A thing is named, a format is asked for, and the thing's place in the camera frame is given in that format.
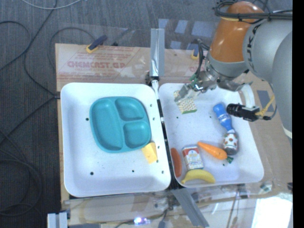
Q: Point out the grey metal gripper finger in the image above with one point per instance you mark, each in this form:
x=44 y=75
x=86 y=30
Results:
x=192 y=94
x=182 y=92

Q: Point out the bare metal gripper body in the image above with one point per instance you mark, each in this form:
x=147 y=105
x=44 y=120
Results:
x=206 y=81

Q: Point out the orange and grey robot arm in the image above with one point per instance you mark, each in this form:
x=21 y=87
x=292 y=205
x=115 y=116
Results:
x=266 y=56

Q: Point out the white plastic tray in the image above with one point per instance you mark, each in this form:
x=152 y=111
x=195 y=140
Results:
x=199 y=129
x=109 y=172

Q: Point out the blue and white bottle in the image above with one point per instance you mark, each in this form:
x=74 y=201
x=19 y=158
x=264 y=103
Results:
x=222 y=117

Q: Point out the orange carrot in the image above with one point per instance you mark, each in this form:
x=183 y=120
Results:
x=212 y=150

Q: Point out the white can with red dots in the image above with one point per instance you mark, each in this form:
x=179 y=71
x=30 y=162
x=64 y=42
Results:
x=230 y=143

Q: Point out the red and white can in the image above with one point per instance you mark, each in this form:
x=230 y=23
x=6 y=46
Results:
x=192 y=158

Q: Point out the yellow cheese wedge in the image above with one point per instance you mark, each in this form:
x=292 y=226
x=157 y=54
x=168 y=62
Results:
x=150 y=153

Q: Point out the red sausage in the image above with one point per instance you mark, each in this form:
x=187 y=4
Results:
x=176 y=161

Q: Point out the teal divided plate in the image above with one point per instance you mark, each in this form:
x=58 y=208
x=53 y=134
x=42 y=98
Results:
x=114 y=125

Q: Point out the yellow banana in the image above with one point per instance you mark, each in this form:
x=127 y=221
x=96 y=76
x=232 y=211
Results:
x=199 y=175

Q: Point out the brown cardboard board, red print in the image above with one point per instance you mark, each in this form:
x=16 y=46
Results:
x=99 y=65

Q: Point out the black cylinder on white bracket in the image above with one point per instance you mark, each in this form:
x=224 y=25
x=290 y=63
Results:
x=240 y=110

